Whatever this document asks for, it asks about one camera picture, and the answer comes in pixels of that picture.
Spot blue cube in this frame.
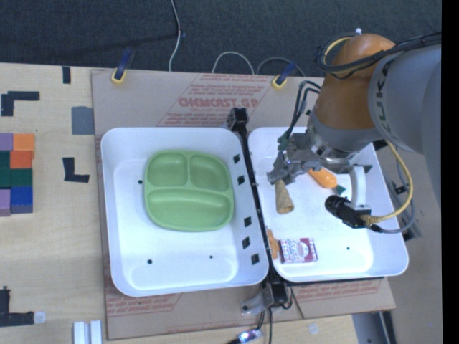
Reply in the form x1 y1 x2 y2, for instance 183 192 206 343
10 186 34 214

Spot green divided plate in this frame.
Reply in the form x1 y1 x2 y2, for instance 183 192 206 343
143 149 236 233

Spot brown cardboard board, red print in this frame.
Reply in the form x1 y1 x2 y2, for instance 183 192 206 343
90 69 397 340

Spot orange carrot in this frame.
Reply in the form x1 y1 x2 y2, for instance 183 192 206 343
308 167 347 196

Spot red and white carton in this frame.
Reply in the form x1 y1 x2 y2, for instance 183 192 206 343
278 237 319 264

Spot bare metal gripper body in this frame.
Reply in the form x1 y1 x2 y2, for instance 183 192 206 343
278 131 360 175

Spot orange cube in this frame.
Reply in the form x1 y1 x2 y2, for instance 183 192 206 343
13 133 36 153
9 150 34 170

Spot black cylinder on white bracket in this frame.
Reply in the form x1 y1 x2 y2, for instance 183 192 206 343
324 165 374 229

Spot thin black rod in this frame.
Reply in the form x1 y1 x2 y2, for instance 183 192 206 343
236 127 285 290

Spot white block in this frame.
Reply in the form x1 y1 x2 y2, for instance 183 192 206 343
89 320 103 344
72 320 90 344

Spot white plastic tray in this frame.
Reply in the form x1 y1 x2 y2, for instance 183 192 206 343
247 125 410 284
100 126 270 298

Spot orange toy biscuit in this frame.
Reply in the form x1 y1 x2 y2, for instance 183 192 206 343
265 229 281 261

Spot black block with wires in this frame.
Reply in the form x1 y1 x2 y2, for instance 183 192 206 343
228 107 250 133
263 281 290 310

